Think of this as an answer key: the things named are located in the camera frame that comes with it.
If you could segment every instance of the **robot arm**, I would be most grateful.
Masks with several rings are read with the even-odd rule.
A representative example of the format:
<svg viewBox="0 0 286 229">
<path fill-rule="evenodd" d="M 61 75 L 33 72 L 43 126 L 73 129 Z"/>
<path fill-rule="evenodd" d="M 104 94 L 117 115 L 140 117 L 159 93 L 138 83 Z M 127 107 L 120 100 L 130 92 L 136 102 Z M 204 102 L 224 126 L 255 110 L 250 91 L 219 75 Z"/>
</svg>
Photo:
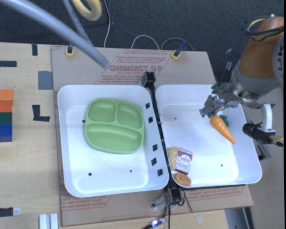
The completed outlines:
<svg viewBox="0 0 286 229">
<path fill-rule="evenodd" d="M 255 31 L 252 27 L 259 24 Z M 274 104 L 259 103 L 257 100 L 277 87 L 284 87 L 284 18 L 258 17 L 245 22 L 243 30 L 250 40 L 231 73 L 229 82 L 217 83 L 212 88 L 202 117 L 215 115 L 238 104 L 260 109 L 263 122 L 247 123 L 243 132 L 263 144 L 282 145 L 274 138 L 272 110 Z"/>
</svg>

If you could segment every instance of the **green block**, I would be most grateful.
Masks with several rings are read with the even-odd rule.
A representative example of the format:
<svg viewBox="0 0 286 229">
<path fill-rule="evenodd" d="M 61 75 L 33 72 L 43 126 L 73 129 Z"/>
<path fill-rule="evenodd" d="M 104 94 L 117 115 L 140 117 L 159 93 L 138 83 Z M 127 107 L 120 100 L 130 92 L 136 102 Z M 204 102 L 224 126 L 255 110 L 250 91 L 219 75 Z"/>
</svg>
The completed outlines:
<svg viewBox="0 0 286 229">
<path fill-rule="evenodd" d="M 12 124 L 12 113 L 1 112 L 0 113 L 0 124 Z"/>
</svg>

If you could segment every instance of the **cardboard sheet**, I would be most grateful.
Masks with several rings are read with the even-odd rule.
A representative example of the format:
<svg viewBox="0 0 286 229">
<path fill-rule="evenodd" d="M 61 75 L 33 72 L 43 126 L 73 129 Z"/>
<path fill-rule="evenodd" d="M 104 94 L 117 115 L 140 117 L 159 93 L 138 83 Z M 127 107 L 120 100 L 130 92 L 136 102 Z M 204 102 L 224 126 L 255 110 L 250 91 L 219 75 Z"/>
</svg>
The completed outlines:
<svg viewBox="0 0 286 229">
<path fill-rule="evenodd" d="M 69 84 L 137 84 L 145 71 L 154 71 L 155 87 L 162 84 L 213 84 L 215 82 L 206 52 L 183 52 L 178 60 L 171 51 L 99 48 L 110 63 L 104 70 L 87 55 L 75 49 L 72 57 L 64 46 L 51 51 L 55 120 L 60 174 L 62 225 L 79 225 L 102 221 L 137 218 L 158 218 L 162 210 L 152 210 L 150 201 L 160 197 L 162 190 L 124 195 L 75 198 L 64 187 L 61 160 L 57 92 Z M 183 206 L 172 208 L 172 214 L 192 213 L 251 206 L 248 186 L 196 189 L 185 192 Z"/>
</svg>

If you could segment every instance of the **gray pipe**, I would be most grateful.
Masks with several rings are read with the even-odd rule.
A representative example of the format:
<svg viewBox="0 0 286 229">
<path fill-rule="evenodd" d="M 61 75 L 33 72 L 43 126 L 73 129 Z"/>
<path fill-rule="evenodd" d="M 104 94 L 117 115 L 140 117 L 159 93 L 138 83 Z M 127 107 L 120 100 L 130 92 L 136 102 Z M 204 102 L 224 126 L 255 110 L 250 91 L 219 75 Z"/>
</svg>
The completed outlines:
<svg viewBox="0 0 286 229">
<path fill-rule="evenodd" d="M 73 6 L 71 5 L 69 0 L 62 0 L 63 4 L 65 5 L 65 8 L 73 22 L 73 25 L 76 29 L 76 31 L 84 38 L 86 39 L 87 42 L 89 42 L 90 44 L 92 44 L 92 42 L 90 41 L 88 35 L 86 34 L 84 28 L 82 27 L 82 24 L 80 23 L 79 19 L 76 16 L 76 12 L 73 9 Z"/>
<path fill-rule="evenodd" d="M 93 45 L 65 25 L 63 22 L 52 16 L 47 11 L 38 7 L 28 0 L 0 0 L 3 5 L 31 18 L 37 23 L 45 26 L 64 40 L 80 48 L 84 53 L 95 60 L 101 67 L 107 69 L 108 61 L 98 52 Z"/>
</svg>

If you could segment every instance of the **cookie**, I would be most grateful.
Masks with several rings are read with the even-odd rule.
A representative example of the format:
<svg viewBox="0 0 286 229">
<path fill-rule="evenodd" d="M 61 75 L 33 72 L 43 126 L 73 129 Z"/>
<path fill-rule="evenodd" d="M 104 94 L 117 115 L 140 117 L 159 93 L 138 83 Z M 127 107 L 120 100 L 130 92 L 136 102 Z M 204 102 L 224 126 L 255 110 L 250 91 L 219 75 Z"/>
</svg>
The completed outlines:
<svg viewBox="0 0 286 229">
<path fill-rule="evenodd" d="M 168 159 L 170 161 L 171 170 L 176 169 L 176 160 L 178 156 L 178 147 L 169 147 L 167 149 Z"/>
<path fill-rule="evenodd" d="M 192 183 L 191 179 L 183 173 L 177 173 L 174 177 L 176 182 L 180 185 L 191 185 Z"/>
</svg>

